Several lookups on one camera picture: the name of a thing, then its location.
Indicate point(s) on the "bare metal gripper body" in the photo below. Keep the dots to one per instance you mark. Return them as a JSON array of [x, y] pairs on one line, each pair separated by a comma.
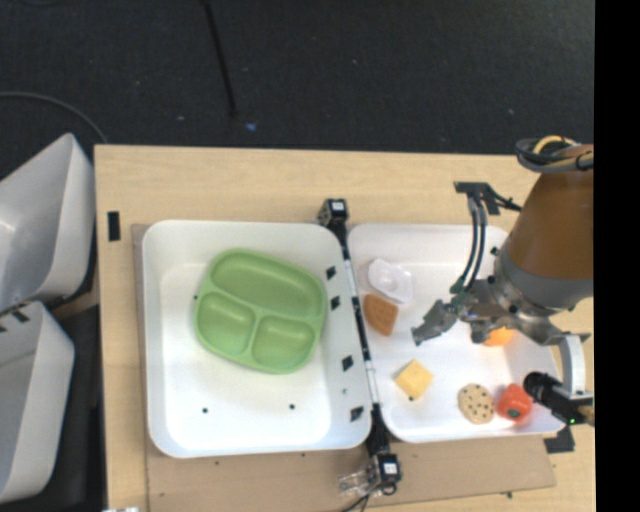
[[502, 307]]

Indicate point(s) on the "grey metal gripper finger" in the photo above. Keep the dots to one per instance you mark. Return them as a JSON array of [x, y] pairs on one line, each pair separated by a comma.
[[434, 322], [482, 332]]

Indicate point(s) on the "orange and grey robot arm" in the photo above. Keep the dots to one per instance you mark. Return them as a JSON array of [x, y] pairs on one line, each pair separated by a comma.
[[555, 235]]

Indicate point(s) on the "orange fruit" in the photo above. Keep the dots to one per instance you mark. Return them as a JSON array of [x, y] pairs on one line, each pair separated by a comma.
[[500, 337]]

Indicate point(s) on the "white plastic tray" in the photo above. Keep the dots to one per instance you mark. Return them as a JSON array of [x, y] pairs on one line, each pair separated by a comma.
[[250, 415], [450, 345]]

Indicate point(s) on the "brown waffle biscuit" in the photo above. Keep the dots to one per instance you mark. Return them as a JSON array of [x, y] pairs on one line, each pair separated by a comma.
[[380, 314]]

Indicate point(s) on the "yellow cheese block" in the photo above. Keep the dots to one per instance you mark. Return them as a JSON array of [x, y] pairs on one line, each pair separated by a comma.
[[414, 379]]

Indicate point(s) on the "clear plastic cup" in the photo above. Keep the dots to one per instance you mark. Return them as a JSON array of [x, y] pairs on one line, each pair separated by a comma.
[[390, 280]]

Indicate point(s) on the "chocolate chip cookie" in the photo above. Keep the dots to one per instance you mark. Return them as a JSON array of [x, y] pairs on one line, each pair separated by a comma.
[[475, 403]]

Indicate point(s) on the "thin black and white rod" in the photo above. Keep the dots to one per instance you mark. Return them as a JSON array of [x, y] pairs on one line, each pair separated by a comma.
[[361, 330]]

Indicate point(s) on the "red bell pepper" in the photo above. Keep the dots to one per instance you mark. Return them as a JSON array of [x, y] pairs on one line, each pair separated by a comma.
[[514, 401]]

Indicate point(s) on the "green divided plate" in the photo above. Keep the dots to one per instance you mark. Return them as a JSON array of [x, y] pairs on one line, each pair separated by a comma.
[[260, 305]]

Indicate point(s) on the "black cylinder on white bracket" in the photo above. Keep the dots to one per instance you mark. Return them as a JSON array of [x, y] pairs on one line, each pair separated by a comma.
[[552, 395]]

